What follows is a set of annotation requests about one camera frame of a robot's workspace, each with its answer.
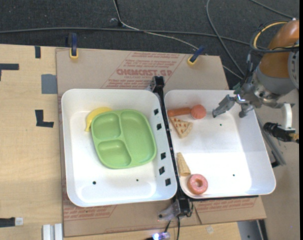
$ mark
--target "green plate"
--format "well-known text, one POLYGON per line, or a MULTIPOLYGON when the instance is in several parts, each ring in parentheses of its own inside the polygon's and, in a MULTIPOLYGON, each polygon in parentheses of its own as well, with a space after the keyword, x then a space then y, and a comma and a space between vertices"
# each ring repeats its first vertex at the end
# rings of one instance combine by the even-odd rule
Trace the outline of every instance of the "green plate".
POLYGON ((156 156, 155 138, 144 114, 132 109, 97 115, 91 135, 100 161, 108 168, 144 165, 156 156))

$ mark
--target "toy donut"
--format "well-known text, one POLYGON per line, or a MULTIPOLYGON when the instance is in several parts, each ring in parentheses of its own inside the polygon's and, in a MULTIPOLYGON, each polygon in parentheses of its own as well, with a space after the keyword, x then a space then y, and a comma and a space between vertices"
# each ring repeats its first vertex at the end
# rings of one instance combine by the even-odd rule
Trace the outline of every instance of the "toy donut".
POLYGON ((203 175, 192 174, 187 181, 187 187, 193 194, 201 195, 207 190, 208 182, 203 175))

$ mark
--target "yellow banana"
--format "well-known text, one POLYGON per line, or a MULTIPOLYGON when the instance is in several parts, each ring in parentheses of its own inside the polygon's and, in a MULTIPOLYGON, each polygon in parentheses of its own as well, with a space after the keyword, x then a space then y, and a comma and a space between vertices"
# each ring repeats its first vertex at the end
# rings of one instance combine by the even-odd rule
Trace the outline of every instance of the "yellow banana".
POLYGON ((91 111, 86 117, 86 129, 85 129, 85 131, 89 132, 89 130, 91 128, 92 120, 94 119, 95 116, 97 116, 101 113, 104 113, 104 112, 111 111, 111 110, 112 110, 111 108, 104 106, 104 107, 96 108, 93 111, 91 111))

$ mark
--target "cardboard box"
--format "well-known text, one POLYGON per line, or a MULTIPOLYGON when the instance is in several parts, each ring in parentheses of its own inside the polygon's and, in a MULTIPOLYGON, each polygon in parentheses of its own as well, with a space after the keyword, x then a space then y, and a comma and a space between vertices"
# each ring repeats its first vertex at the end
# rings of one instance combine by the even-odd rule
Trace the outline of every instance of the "cardboard box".
MULTIPOLYGON (((198 57, 189 66, 190 54, 78 49, 72 59, 69 49, 56 50, 60 153, 63 191, 64 236, 82 236, 113 232, 164 229, 167 221, 158 212, 171 200, 95 207, 74 205, 66 192, 64 139, 61 97, 70 89, 146 89, 153 76, 163 76, 164 92, 170 90, 227 90, 223 67, 218 56, 198 57)), ((260 197, 194 202, 191 217, 181 226, 214 224, 266 217, 260 197)))

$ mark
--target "toy pizza slice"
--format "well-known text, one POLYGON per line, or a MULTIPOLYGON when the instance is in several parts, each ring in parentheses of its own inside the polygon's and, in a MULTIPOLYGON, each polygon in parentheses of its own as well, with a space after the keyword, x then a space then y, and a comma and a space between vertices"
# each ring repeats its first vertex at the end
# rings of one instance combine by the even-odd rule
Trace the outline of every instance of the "toy pizza slice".
POLYGON ((193 128, 192 122, 183 121, 176 117, 170 117, 169 119, 180 138, 186 137, 193 128))

